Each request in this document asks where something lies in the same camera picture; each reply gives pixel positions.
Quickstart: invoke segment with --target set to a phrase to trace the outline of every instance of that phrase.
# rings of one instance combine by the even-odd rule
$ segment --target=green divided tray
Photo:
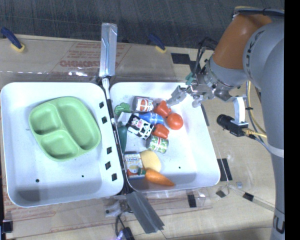
[[[60,97],[36,106],[29,115],[31,131],[47,157],[66,161],[96,148],[101,132],[80,99]]]

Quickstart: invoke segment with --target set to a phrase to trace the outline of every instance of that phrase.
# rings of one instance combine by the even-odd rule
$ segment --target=yellow clamp tip
[[[13,43],[10,44],[10,46],[19,53],[22,53],[25,49],[25,45],[23,43],[21,43],[21,48],[16,47]]]
[[[155,48],[162,54],[164,54],[167,51],[167,48],[164,48],[164,50],[162,50],[159,46],[155,46]]]

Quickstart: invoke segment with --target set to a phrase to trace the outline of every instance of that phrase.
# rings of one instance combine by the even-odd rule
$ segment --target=blue clamp handle
[[[18,38],[6,27],[1,28],[1,33],[10,40],[10,42],[18,49],[22,48],[22,44],[19,42]]]
[[[157,45],[160,49],[162,49],[163,51],[166,49],[164,43],[161,41],[161,39],[159,37],[157,37],[154,34],[149,34],[148,38],[150,41],[154,42],[155,45]]]

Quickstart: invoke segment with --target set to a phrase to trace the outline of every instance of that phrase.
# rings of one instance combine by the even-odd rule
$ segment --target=toy carrot
[[[160,172],[157,172],[150,168],[145,170],[145,179],[149,182],[164,185],[164,186],[172,187],[175,185],[170,179],[163,176]]]

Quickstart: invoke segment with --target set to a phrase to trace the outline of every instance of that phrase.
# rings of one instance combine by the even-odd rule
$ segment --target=drain hole
[[[114,174],[111,175],[111,177],[112,177],[112,181],[115,181],[117,179],[117,174],[114,173]]]
[[[110,161],[105,164],[105,169],[108,170],[111,167]]]

